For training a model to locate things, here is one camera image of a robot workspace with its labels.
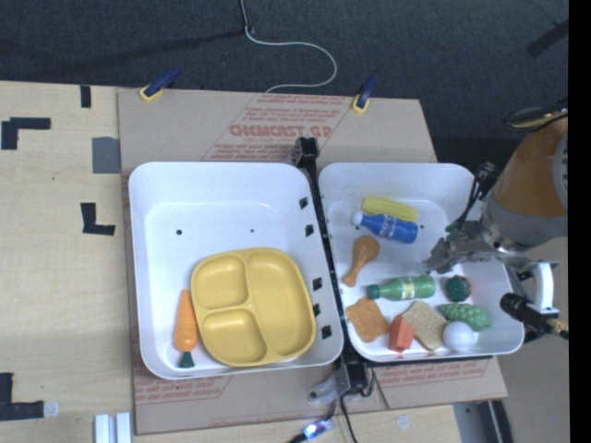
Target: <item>toy carrot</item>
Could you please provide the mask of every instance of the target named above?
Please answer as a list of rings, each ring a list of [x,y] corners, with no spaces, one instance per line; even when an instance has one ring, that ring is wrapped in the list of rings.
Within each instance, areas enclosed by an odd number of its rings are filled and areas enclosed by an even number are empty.
[[[175,324],[175,348],[183,352],[179,367],[193,367],[195,365],[191,357],[191,350],[197,346],[198,342],[197,319],[188,289],[183,289],[178,302]]]

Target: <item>white cable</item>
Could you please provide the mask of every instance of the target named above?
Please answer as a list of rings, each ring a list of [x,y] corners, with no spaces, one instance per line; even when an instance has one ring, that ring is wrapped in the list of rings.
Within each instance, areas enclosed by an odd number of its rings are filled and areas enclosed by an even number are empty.
[[[247,38],[249,38],[252,42],[255,42],[256,44],[261,44],[263,46],[307,46],[310,48],[314,48],[317,49],[323,53],[325,53],[329,59],[332,62],[332,66],[333,66],[333,71],[332,71],[332,75],[327,78],[326,80],[324,80],[323,82],[319,82],[317,84],[280,84],[280,85],[275,85],[273,87],[271,87],[270,89],[265,90],[265,93],[270,93],[273,90],[276,89],[282,89],[285,87],[307,87],[307,88],[311,88],[311,87],[321,87],[323,85],[327,85],[329,83],[331,83],[334,78],[336,77],[336,73],[337,73],[337,64],[336,61],[334,60],[334,57],[332,57],[331,53],[329,53],[326,49],[318,46],[317,44],[312,44],[311,42],[265,42],[265,41],[260,41],[258,39],[256,39],[254,36],[252,36],[250,34],[250,32],[248,31],[248,17],[247,17],[247,11],[245,9],[244,6],[244,0],[240,0],[240,9],[242,10],[242,18],[244,19],[244,23],[245,23],[245,34],[247,35]]]

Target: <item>orange toy food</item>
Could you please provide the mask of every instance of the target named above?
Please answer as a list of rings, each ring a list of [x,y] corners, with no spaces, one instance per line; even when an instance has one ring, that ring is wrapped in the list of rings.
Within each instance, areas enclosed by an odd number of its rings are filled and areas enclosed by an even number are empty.
[[[188,289],[183,289],[178,302],[175,324],[175,348],[183,352],[179,367],[193,367],[191,350],[197,346],[199,334],[197,330],[197,319],[191,304]]]
[[[390,331],[388,320],[381,314],[376,302],[363,297],[344,311],[353,323],[357,335],[364,342],[372,342]]]
[[[415,329],[411,327],[402,315],[398,315],[390,324],[390,339],[388,349],[401,353],[410,348],[415,338]]]
[[[353,244],[353,264],[351,270],[343,276],[343,282],[353,287],[357,274],[369,261],[373,261],[380,252],[380,243],[373,236],[364,234],[359,236]]]

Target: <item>toy chicken drumstick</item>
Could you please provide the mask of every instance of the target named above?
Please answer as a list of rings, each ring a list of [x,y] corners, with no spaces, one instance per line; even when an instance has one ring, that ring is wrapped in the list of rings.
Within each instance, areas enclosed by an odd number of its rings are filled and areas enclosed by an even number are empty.
[[[188,289],[183,289],[178,302],[175,324],[175,348],[183,352],[179,367],[193,367],[191,350],[197,346],[199,334],[197,330],[197,319],[191,304]]]
[[[353,265],[351,270],[344,275],[343,282],[353,287],[357,280],[357,274],[369,261],[376,258],[380,252],[380,243],[368,234],[359,236],[353,244]]]

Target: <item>cardboard sheet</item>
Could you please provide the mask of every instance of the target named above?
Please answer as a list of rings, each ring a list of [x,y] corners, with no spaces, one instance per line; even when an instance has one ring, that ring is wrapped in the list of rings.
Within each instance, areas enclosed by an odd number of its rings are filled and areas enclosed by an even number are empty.
[[[364,114],[353,98],[165,90],[144,102],[118,90],[126,226],[133,382],[138,434],[309,418],[328,407],[308,403],[308,388],[331,365],[243,376],[167,381],[139,355],[127,180],[153,161],[289,161],[299,137],[320,145],[319,170],[331,162],[435,162],[420,103],[372,99]],[[380,392],[353,399],[350,412],[371,412],[506,396],[496,358],[375,370]]]

